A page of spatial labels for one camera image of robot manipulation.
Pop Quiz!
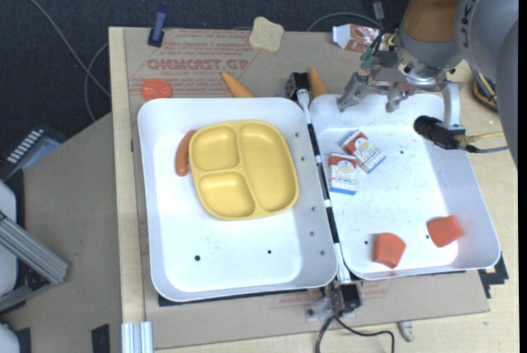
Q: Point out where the thin black and white rod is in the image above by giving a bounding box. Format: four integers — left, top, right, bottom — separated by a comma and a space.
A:
296, 88, 352, 284

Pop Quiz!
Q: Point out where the brown cardboard board, red print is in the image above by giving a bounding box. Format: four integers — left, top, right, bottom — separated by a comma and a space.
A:
123, 26, 492, 351

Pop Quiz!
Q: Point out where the orange sausage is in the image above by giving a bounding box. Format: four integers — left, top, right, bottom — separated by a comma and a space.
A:
174, 128, 198, 178

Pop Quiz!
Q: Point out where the white plastic tray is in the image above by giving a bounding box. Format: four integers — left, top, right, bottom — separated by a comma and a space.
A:
308, 92, 502, 282
137, 96, 340, 304

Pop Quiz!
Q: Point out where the yellow divided plate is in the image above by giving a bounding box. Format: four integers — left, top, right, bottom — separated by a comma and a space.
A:
188, 119, 301, 221

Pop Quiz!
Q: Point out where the white and orange small carton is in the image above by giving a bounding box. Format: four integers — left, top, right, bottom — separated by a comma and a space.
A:
340, 128, 387, 175
327, 151, 359, 197

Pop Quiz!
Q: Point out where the orange round disc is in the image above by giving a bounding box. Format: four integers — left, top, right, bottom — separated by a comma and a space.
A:
140, 77, 174, 101

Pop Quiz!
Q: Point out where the black cylinder on white bracket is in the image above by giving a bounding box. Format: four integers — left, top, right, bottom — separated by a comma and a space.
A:
413, 81, 469, 151

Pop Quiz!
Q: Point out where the beige bread slice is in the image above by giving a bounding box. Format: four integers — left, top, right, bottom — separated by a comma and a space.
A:
247, 16, 286, 54

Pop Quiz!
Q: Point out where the orange wedge-shaped piece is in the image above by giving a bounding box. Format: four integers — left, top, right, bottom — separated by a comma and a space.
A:
426, 214, 466, 249
371, 231, 408, 270

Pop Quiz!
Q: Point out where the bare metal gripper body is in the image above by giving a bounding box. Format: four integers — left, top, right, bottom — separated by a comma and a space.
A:
361, 53, 449, 94

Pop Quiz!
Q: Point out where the white and orange gabled carton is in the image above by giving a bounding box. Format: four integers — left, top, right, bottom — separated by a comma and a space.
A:
332, 23, 392, 53

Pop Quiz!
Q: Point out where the orange carrot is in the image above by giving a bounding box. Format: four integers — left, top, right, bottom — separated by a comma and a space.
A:
309, 67, 329, 97
220, 71, 254, 99

